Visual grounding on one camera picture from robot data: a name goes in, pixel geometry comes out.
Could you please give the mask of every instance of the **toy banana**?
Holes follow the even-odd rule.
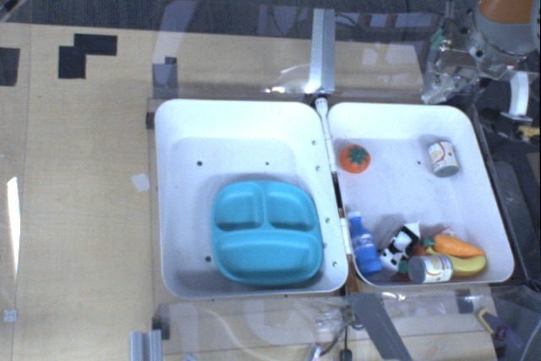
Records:
[[[426,249],[428,254],[439,255],[432,247]],[[487,265],[485,256],[474,256],[469,259],[460,259],[459,257],[443,254],[449,258],[453,265],[453,275],[455,276],[473,276],[481,272]]]

